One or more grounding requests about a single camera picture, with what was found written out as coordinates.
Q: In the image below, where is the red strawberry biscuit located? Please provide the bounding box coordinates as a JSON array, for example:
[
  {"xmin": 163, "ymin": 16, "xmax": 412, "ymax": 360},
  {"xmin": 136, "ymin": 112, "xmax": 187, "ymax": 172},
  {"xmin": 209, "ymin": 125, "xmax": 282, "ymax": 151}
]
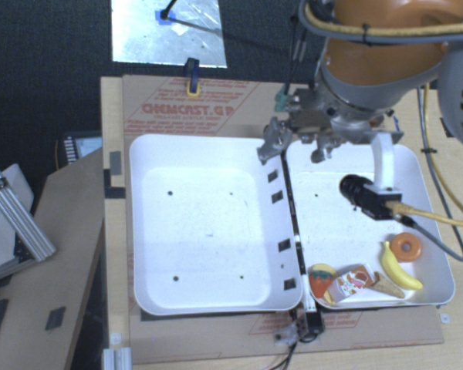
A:
[{"xmin": 307, "ymin": 263, "xmax": 339, "ymax": 307}]

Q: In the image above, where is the black cylinder on white bracket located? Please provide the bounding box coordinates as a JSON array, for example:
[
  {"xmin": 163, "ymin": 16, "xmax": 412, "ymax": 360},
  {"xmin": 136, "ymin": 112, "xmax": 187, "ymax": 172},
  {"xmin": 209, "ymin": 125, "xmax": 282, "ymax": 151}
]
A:
[{"xmin": 339, "ymin": 130, "xmax": 404, "ymax": 220}]

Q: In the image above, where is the white and brown carton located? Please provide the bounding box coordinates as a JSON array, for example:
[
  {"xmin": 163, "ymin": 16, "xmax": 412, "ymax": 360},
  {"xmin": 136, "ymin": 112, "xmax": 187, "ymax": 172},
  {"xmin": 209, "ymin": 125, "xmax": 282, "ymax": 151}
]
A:
[{"xmin": 326, "ymin": 264, "xmax": 376, "ymax": 304}]

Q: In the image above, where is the brown cardboard board red print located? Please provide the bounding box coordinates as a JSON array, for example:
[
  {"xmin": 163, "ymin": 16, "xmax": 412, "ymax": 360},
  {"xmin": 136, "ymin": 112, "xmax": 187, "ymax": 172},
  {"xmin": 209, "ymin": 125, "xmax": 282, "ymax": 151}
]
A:
[{"xmin": 121, "ymin": 74, "xmax": 445, "ymax": 365}]

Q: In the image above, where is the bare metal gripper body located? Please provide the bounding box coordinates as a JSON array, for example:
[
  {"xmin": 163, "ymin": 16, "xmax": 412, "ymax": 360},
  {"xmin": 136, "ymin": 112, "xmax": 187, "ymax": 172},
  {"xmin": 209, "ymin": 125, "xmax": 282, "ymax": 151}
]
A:
[{"xmin": 285, "ymin": 87, "xmax": 372, "ymax": 146}]

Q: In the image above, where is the black block with thin wires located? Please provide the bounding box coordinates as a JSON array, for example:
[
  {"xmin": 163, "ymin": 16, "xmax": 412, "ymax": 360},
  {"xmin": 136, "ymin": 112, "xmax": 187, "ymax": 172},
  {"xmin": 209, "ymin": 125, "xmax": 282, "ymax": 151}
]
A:
[{"xmin": 295, "ymin": 309, "xmax": 326, "ymax": 343}]

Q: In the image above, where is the white plastic tray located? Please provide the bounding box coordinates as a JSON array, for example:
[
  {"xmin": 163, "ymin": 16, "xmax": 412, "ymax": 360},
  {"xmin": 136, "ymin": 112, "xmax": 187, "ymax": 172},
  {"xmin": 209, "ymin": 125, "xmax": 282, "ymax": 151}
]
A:
[
  {"xmin": 284, "ymin": 140, "xmax": 456, "ymax": 310},
  {"xmin": 128, "ymin": 133, "xmax": 304, "ymax": 317}
]

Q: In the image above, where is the thin black and white rod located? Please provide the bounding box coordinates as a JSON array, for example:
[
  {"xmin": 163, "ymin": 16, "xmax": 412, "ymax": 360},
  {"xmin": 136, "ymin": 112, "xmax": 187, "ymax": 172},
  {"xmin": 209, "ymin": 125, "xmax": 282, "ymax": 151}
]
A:
[{"xmin": 279, "ymin": 153, "xmax": 317, "ymax": 312}]

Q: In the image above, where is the yellow banana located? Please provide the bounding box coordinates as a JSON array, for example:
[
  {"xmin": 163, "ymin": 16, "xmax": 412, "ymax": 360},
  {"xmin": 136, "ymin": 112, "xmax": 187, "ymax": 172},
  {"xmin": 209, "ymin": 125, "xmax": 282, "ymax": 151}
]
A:
[{"xmin": 380, "ymin": 240, "xmax": 424, "ymax": 291}]

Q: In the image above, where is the brown pizza slice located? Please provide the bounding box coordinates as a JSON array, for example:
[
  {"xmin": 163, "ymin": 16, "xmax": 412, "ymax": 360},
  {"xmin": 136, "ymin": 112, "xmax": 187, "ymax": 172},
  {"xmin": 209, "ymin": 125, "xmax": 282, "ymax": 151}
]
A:
[{"xmin": 369, "ymin": 271, "xmax": 406, "ymax": 299}]

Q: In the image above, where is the orange doughnut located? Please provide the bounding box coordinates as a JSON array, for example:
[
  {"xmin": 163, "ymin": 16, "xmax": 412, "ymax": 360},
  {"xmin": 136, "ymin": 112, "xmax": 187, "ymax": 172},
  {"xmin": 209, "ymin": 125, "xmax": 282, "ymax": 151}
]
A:
[{"xmin": 389, "ymin": 232, "xmax": 423, "ymax": 263}]

